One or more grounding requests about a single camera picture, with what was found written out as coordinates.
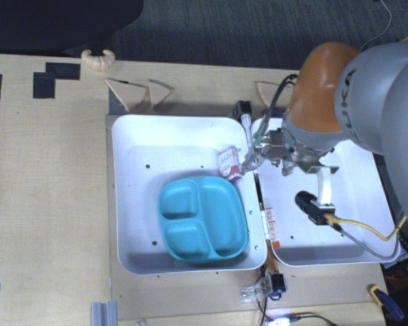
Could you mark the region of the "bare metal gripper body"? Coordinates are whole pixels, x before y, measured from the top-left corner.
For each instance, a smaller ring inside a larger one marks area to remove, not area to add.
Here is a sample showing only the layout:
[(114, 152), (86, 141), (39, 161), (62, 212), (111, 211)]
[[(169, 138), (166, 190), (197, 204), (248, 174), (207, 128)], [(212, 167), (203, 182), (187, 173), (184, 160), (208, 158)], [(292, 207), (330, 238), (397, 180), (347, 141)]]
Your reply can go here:
[(269, 160), (274, 165), (282, 164), (282, 160), (294, 163), (304, 173), (315, 174), (323, 168), (329, 168), (334, 174), (338, 166), (326, 166), (320, 161), (332, 149), (314, 149), (298, 142), (287, 128), (269, 130), (260, 142), (260, 154), (264, 160)]

